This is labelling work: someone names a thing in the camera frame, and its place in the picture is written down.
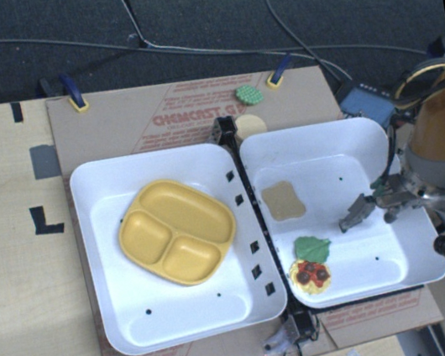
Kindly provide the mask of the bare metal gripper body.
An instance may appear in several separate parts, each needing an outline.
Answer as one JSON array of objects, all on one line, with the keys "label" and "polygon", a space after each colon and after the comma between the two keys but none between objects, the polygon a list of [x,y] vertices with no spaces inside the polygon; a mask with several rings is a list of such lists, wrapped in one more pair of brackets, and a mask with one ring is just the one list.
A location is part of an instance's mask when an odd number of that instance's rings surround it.
[{"label": "bare metal gripper body", "polygon": [[385,215],[407,208],[433,207],[440,201],[439,190],[414,172],[380,177],[370,186],[377,207]]}]

